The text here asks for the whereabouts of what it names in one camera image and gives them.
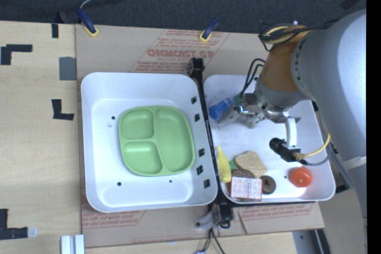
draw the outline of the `wooden surface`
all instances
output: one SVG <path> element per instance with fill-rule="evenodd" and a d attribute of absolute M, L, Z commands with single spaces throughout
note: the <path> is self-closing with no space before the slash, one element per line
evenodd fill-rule
<path fill-rule="evenodd" d="M 73 25 L 0 22 L 0 46 L 32 44 L 0 65 L 0 208 L 8 227 L 36 227 L 38 236 L 1 240 L 0 253 L 59 253 L 60 236 L 81 233 L 76 81 L 61 81 L 59 58 L 75 57 Z M 73 121 L 54 120 L 61 99 Z M 296 253 L 292 233 L 224 237 L 226 253 Z M 86 253 L 195 253 L 205 240 L 140 244 Z M 217 253 L 213 242 L 208 253 Z"/>

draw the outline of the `cardboard sheet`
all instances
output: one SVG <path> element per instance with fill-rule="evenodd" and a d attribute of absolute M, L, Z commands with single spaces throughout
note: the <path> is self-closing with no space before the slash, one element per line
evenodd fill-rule
<path fill-rule="evenodd" d="M 86 247 L 150 243 L 204 238 L 195 231 L 195 219 L 207 206 L 150 211 L 101 213 L 90 207 L 83 172 L 80 83 L 92 72 L 184 73 L 189 59 L 205 62 L 204 79 L 213 74 L 246 74 L 254 58 L 266 58 L 257 35 L 212 33 L 207 43 L 200 32 L 131 27 L 97 26 L 90 37 L 76 25 L 79 146 L 82 185 L 82 231 Z M 324 227 L 318 203 L 261 205 L 234 209 L 235 219 L 219 236 L 275 233 Z"/>

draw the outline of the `tomato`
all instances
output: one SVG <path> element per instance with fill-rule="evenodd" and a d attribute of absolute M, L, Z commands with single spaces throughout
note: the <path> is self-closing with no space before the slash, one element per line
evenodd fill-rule
<path fill-rule="evenodd" d="M 297 167 L 291 172 L 290 181 L 297 187 L 306 187 L 312 182 L 312 174 L 307 167 Z"/>

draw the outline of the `blue and yellow clamp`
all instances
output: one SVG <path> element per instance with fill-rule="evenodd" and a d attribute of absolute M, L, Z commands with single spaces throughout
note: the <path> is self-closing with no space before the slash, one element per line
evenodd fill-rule
<path fill-rule="evenodd" d="M 201 32 L 201 34 L 198 36 L 198 39 L 201 42 L 207 42 L 211 36 L 211 32 L 214 31 L 218 27 L 218 18 L 215 18 L 212 20 L 212 22 L 209 24 L 209 26 Z"/>
<path fill-rule="evenodd" d="M 76 11 L 76 14 L 82 24 L 84 25 L 85 31 L 90 35 L 91 37 L 95 37 L 99 34 L 98 29 L 94 26 L 93 22 L 91 21 L 90 17 L 86 14 L 85 11 L 82 11 L 81 8 L 79 8 Z"/>

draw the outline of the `white tray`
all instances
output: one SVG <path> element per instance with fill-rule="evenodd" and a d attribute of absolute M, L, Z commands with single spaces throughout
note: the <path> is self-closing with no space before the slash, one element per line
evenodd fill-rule
<path fill-rule="evenodd" d="M 220 102 L 221 100 L 238 94 L 245 82 L 246 76 L 237 75 L 214 75 L 205 80 L 204 91 L 207 105 Z M 253 81 L 246 92 L 254 92 Z M 302 101 L 294 106 L 288 113 L 293 117 L 301 117 L 296 124 L 298 145 L 302 153 L 313 152 L 323 145 L 320 130 L 311 101 Z M 269 120 L 261 121 L 253 129 L 248 129 L 245 118 L 242 117 L 234 123 L 218 127 L 215 120 L 210 119 L 211 133 L 214 146 L 221 146 L 228 160 L 248 150 L 254 150 L 267 166 L 267 173 L 275 179 L 276 191 L 270 195 L 263 195 L 262 201 L 253 203 L 276 203 L 276 202 L 302 202 L 328 200 L 335 193 L 335 181 L 329 162 L 320 166 L 310 166 L 308 169 L 313 175 L 313 182 L 308 187 L 295 187 L 288 179 L 291 169 L 300 167 L 298 162 L 287 163 L 273 152 L 269 147 L 272 138 L 286 138 L 284 124 L 275 124 Z M 308 162 L 319 162 L 326 157 L 326 151 L 312 156 Z M 245 203 L 229 196 L 224 183 L 224 194 L 235 203 Z"/>
<path fill-rule="evenodd" d="M 81 83 L 86 196 L 101 212 L 207 205 L 217 182 L 195 82 L 181 74 L 92 73 Z M 130 172 L 120 152 L 118 117 L 137 106 L 173 106 L 187 117 L 195 162 L 181 174 Z"/>

